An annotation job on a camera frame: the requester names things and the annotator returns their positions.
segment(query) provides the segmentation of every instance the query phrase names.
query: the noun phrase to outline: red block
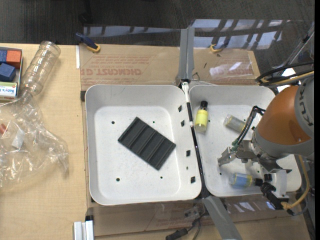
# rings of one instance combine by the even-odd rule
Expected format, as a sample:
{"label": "red block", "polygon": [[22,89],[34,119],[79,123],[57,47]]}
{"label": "red block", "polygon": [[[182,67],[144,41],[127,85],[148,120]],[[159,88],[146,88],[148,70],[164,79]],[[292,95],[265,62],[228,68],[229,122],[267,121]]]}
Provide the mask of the red block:
{"label": "red block", "polygon": [[6,63],[11,66],[14,66],[16,69],[20,69],[21,51],[8,50],[6,53]]}

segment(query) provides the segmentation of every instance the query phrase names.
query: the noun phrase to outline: vial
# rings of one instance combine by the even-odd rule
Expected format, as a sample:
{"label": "vial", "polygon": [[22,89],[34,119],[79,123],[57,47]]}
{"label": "vial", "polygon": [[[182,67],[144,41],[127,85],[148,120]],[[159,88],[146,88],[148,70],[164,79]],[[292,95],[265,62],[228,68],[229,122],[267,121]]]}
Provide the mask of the vial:
{"label": "vial", "polygon": [[194,129],[199,133],[205,133],[208,123],[208,102],[203,100],[200,103],[195,117]]}
{"label": "vial", "polygon": [[235,116],[228,114],[224,119],[223,125],[241,133],[246,123]]}
{"label": "vial", "polygon": [[252,175],[236,172],[229,177],[229,183],[235,188],[260,187],[263,184],[263,180],[254,178]]}
{"label": "vial", "polygon": [[43,41],[40,43],[30,65],[21,78],[21,92],[29,92],[33,96],[38,95],[48,76],[60,56],[60,48],[53,42]]}

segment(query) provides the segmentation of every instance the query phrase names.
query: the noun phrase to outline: wooden tabletop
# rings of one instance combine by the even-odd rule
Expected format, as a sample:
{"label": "wooden tabletop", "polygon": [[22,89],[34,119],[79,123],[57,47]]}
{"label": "wooden tabletop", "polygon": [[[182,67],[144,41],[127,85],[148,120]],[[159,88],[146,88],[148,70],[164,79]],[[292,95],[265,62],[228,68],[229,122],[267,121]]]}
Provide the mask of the wooden tabletop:
{"label": "wooden tabletop", "polygon": [[[23,70],[38,44],[2,43],[23,49]],[[0,240],[72,240],[73,223],[84,221],[87,211],[86,172],[80,70],[76,47],[60,45],[61,55],[41,94],[35,97],[47,130],[66,141],[69,172],[59,167],[34,178],[33,184],[0,189]],[[244,240],[309,240],[303,215],[237,222]],[[191,240],[193,229],[182,240]],[[97,237],[106,240],[164,240],[174,230]],[[202,227],[198,240],[221,239],[214,225]]]}

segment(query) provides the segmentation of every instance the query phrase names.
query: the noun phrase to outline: blue block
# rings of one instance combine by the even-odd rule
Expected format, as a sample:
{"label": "blue block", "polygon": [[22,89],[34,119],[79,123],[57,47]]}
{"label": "blue block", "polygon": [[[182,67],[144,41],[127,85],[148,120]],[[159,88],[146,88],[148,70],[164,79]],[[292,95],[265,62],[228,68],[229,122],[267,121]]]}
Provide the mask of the blue block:
{"label": "blue block", "polygon": [[0,81],[12,82],[16,76],[16,69],[14,66],[2,63],[0,65]]}
{"label": "blue block", "polygon": [[0,50],[0,64],[7,62],[7,51],[6,50]]}

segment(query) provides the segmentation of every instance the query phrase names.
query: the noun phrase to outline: white tray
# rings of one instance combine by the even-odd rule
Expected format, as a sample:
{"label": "white tray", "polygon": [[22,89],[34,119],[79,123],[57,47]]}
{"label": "white tray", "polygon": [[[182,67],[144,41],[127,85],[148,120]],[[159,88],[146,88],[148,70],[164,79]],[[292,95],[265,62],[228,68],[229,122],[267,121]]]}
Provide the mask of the white tray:
{"label": "white tray", "polygon": [[[94,85],[86,92],[85,107],[89,189],[98,204],[182,201],[200,194],[199,168],[181,89],[173,85]],[[160,170],[118,142],[135,117],[176,144]]]}
{"label": "white tray", "polygon": [[[255,163],[241,163],[240,159],[218,165],[218,158],[227,147],[239,136],[230,128],[224,126],[224,120],[231,114],[241,120],[246,120],[253,106],[266,109],[274,93],[261,86],[220,86],[220,85],[196,85],[189,91],[193,117],[196,116],[200,102],[208,102],[208,122],[206,133],[196,133],[199,146],[205,185],[211,194],[217,197],[244,196],[261,194],[257,186],[248,188],[233,188],[229,184],[229,176],[232,173],[250,174],[256,178],[264,178],[260,165]],[[252,122],[256,126],[261,119],[257,114]],[[245,140],[251,140],[252,130],[248,132]],[[293,155],[279,159],[278,164],[284,169],[292,169],[287,174],[287,191],[293,192],[301,186],[301,175],[296,159]]]}

